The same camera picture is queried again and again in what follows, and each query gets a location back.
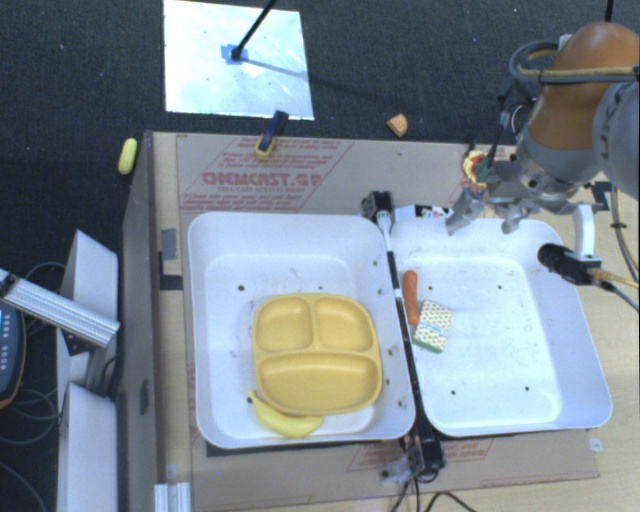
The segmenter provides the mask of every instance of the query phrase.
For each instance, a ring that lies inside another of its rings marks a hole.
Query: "black pole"
[[[613,16],[613,0],[607,0],[607,10],[604,13],[604,21],[611,21]]]
[[[238,46],[236,46],[233,50],[231,50],[232,60],[240,60],[240,55],[242,55],[242,50],[244,49],[246,44],[249,42],[249,39],[251,39],[251,36],[253,35],[253,33],[256,30],[258,30],[258,27],[260,26],[260,24],[264,21],[264,19],[267,17],[267,14],[269,14],[269,11],[273,8],[274,5],[276,5],[277,2],[278,0],[269,0],[269,3],[262,10],[262,12],[260,13],[260,16],[258,16],[258,19],[255,21],[253,26],[249,29],[249,32],[247,32],[247,35],[244,36],[244,39],[240,41],[240,44]]]

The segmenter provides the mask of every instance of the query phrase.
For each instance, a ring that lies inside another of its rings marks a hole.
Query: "banana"
[[[285,437],[305,437],[322,424],[322,416],[287,416],[260,400],[254,390],[247,395],[256,410],[258,421],[268,428]]]

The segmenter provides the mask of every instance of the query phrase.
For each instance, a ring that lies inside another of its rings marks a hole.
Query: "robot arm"
[[[577,205],[569,199],[600,170],[638,199],[640,37],[614,23],[596,23],[557,47],[531,43],[511,58],[517,81],[543,87],[514,157],[489,161],[476,186],[463,191],[447,220],[450,234],[477,217],[484,204],[504,218],[505,233],[541,208],[574,214]],[[549,53],[557,53],[549,70],[529,66]]]

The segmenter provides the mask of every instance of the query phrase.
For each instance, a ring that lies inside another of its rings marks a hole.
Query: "black electronic device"
[[[9,405],[18,392],[26,346],[22,314],[0,302],[0,409]]]

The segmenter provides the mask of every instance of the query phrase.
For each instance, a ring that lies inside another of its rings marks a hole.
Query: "patterned sponge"
[[[420,308],[420,321],[413,335],[413,343],[435,353],[442,352],[451,325],[451,316],[450,309],[425,300]]]

